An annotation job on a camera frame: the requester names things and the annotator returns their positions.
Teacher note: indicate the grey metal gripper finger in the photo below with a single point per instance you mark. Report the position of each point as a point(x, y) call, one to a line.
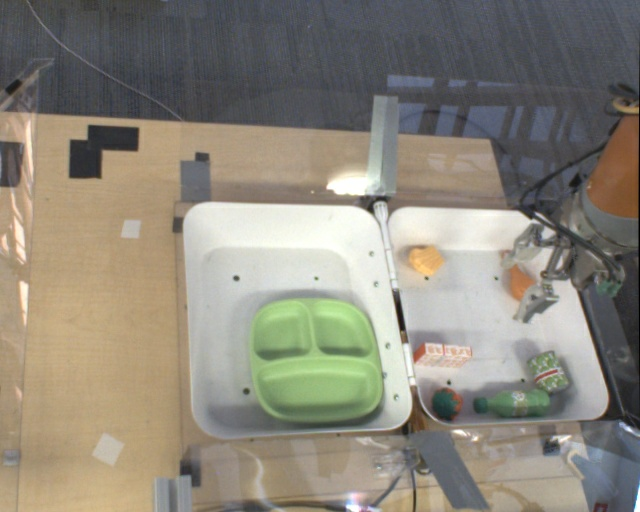
point(536, 301)
point(524, 246)

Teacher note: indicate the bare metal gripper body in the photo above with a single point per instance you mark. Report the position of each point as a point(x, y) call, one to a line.
point(590, 267)

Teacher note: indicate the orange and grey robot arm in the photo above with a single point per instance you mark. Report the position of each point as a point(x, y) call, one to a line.
point(617, 165)

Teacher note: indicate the orange toy carrot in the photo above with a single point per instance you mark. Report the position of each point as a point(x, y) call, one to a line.
point(517, 285)

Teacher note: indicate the white plastic tray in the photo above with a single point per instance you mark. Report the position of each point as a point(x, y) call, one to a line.
point(225, 310)
point(480, 320)

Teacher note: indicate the green can with red band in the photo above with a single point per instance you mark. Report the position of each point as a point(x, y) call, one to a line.
point(548, 372)

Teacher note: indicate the red and white carton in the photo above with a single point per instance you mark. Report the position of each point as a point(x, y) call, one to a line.
point(458, 355)
point(428, 355)

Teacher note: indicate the yellow toy biscuit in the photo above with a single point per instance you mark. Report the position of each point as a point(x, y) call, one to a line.
point(426, 260)

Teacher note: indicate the green plastic bottle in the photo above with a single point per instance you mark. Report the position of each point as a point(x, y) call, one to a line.
point(517, 403)

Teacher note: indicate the red and green toy fruit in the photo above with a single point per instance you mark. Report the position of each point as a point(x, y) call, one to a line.
point(446, 404)

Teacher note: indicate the green divided plate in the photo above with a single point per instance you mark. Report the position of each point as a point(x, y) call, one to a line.
point(315, 365)

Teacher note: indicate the pale wood board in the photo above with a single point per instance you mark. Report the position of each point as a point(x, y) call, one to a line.
point(280, 165)

